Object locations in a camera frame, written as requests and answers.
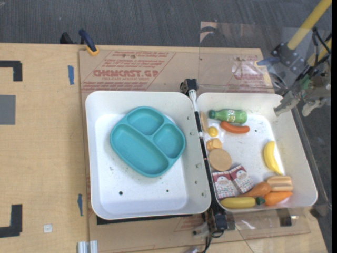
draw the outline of round tan bread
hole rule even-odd
[[[228,152],[223,149],[213,149],[209,153],[210,165],[217,171],[226,171],[232,165],[232,158]]]
[[[207,115],[204,112],[200,112],[200,124],[203,131],[207,132],[209,130]]]

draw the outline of carrot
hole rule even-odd
[[[275,205],[275,204],[285,200],[286,198],[290,197],[291,195],[293,195],[293,193],[290,192],[290,191],[288,191],[288,192],[270,192],[270,193],[268,193],[264,196],[265,205],[267,205],[267,206]]]
[[[236,126],[236,125],[229,124],[226,121],[222,121],[220,123],[220,127],[222,127],[224,130],[228,132],[236,133],[236,134],[247,133],[250,130],[248,125]]]
[[[238,197],[256,197],[264,196],[272,190],[270,184],[267,182],[260,182],[255,185],[250,191],[245,194],[238,195]]]

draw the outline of wooden table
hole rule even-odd
[[[12,205],[22,205],[23,218],[19,236],[0,238],[1,252],[76,252],[77,242],[90,241],[78,61],[78,51],[83,49],[83,45],[0,44],[0,60],[23,65],[21,82],[13,81],[12,68],[0,67],[0,95],[14,95],[16,110],[15,125],[0,124],[0,228],[10,226]],[[196,57],[199,51],[137,49],[190,52]],[[68,78],[69,65],[74,68],[74,85]],[[208,252],[326,252],[316,219],[309,213],[306,216],[310,233],[214,243]],[[142,252],[186,252],[189,248]]]

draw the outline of black corner marking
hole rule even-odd
[[[12,67],[13,82],[22,81],[22,63],[20,61],[0,61],[0,67]]]
[[[0,227],[0,238],[20,236],[22,232],[22,205],[12,205],[11,224]]]

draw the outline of bottle cap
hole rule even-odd
[[[215,118],[215,111],[213,111],[213,110],[209,111],[209,118],[211,118],[211,119]]]

